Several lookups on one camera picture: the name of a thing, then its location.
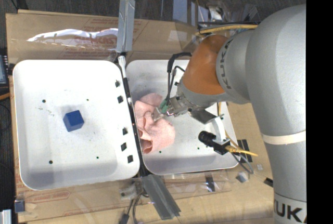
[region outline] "pink cloth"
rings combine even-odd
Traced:
[[[173,144],[175,140],[176,131],[170,122],[163,118],[154,122],[151,117],[155,107],[158,107],[161,102],[162,97],[159,94],[150,93],[143,96],[134,105],[137,128],[144,154],[166,148]]]

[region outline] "yellow cable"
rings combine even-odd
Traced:
[[[232,29],[255,29],[257,28],[257,24],[233,24],[233,25],[225,25],[223,27],[214,27],[208,29],[202,29],[195,33],[196,36],[205,37],[207,33],[224,31],[224,30],[232,30]]]
[[[221,102],[217,103],[217,114],[218,114],[218,116],[221,115],[221,107],[222,107],[222,103],[221,103]],[[230,139],[231,143],[235,146],[235,147],[233,147],[233,146],[228,146],[228,147],[225,148],[225,149],[227,149],[230,153],[231,153],[231,152],[233,152],[233,153],[238,152],[238,153],[244,153],[244,154],[248,154],[248,155],[258,156],[257,154],[252,153],[252,152],[250,152],[250,151],[246,151],[246,150],[244,150],[243,148],[241,148],[240,146],[238,146],[238,144],[235,143],[235,142],[230,138],[229,134],[228,134],[226,131],[225,131],[225,136],[228,137],[228,138]]]

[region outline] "black hole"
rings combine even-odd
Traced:
[[[117,99],[118,99],[118,103],[121,103],[121,102],[123,102],[123,101],[124,101],[124,99],[123,99],[123,97],[122,97],[122,96],[119,96],[119,97],[117,97]]]
[[[121,147],[121,151],[124,151],[127,148],[127,145],[126,145],[126,143],[123,143],[120,147]]]
[[[132,156],[132,155],[129,155],[129,156],[127,157],[127,162],[130,163],[130,162],[132,162],[132,161],[133,161],[133,156]]]

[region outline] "cardboard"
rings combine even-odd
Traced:
[[[74,37],[59,42],[27,42],[38,34],[63,29],[86,29],[100,31],[118,26],[114,17],[96,17],[54,12],[20,10],[18,14],[6,15],[9,63],[24,59],[87,58],[84,48],[72,46]],[[127,54],[127,62],[137,59],[169,59],[171,54],[191,51],[196,45],[193,28],[179,26],[174,22],[135,20],[133,51]],[[109,49],[116,43],[92,42],[88,50],[96,51],[94,59],[112,59]],[[24,223],[117,223],[129,205],[129,197],[122,197],[121,190],[140,179],[96,183],[55,190],[35,191],[24,185],[19,174],[16,112],[12,77],[9,77],[14,142],[16,195],[25,201],[25,211],[18,214]],[[243,171],[240,166],[215,172],[165,176],[164,182],[181,208],[182,223],[212,223],[243,219],[270,219],[273,215],[273,188],[264,184],[272,178],[268,157],[262,142],[251,104],[229,104],[237,139],[246,139],[250,151],[259,154],[252,166],[255,175],[244,183],[236,177]],[[210,192],[206,176],[214,180],[215,192]],[[162,222],[149,203],[142,198],[137,207],[137,218],[144,222]],[[177,219],[163,223],[179,223]]]

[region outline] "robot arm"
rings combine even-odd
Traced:
[[[206,37],[165,112],[207,123],[214,103],[251,102],[273,172],[276,223],[307,222],[305,19],[306,6],[294,6],[255,30]]]

